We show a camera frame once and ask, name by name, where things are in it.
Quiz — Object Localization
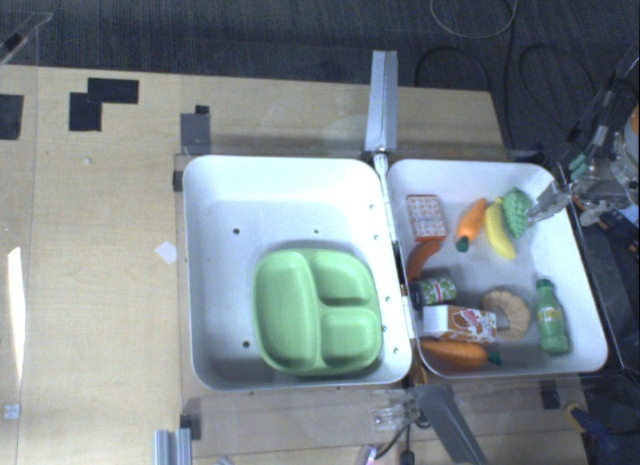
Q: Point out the green can with red label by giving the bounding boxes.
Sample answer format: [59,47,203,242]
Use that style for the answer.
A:
[409,272,458,310]

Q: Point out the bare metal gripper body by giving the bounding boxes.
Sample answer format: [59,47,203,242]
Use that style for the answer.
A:
[568,166,630,215]

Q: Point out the tan bread ring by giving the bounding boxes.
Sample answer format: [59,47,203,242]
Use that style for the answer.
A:
[481,288,531,343]

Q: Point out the small orange carrot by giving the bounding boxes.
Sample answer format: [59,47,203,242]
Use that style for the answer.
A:
[453,197,489,253]

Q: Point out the white and orange juice carton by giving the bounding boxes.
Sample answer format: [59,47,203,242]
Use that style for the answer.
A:
[422,304,499,343]

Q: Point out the green bottle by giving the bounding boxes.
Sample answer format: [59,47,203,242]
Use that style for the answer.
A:
[534,278,571,357]

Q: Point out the orange sausage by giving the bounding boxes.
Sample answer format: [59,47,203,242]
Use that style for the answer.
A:
[405,238,446,284]

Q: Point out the yellow banana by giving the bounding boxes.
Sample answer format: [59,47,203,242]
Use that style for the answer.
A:
[483,196,517,261]

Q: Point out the large orange carrot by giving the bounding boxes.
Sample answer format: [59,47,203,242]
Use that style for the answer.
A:
[418,336,503,374]

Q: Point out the white plastic tray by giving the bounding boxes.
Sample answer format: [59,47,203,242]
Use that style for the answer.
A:
[182,154,414,393]
[387,158,610,380]

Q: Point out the green divided plate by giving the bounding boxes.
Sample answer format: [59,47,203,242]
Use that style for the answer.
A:
[252,247,385,377]

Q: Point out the green grapes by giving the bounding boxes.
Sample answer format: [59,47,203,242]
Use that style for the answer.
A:
[501,187,532,240]

